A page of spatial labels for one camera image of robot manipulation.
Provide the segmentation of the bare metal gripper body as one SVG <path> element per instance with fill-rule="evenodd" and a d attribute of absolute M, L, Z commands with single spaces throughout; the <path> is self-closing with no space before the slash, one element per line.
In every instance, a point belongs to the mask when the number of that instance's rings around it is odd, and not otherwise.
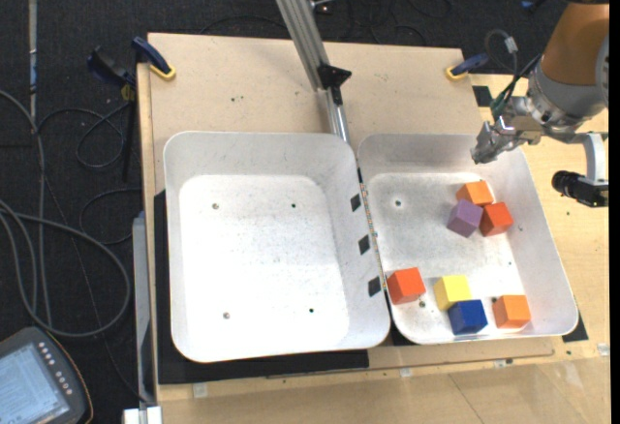
<path fill-rule="evenodd" d="M 572 116 L 547 102 L 538 106 L 528 96 L 510 96 L 494 101 L 492 116 L 497 132 L 518 134 L 530 145 L 538 144 L 543 136 L 568 143 L 589 120 L 589 117 Z"/>

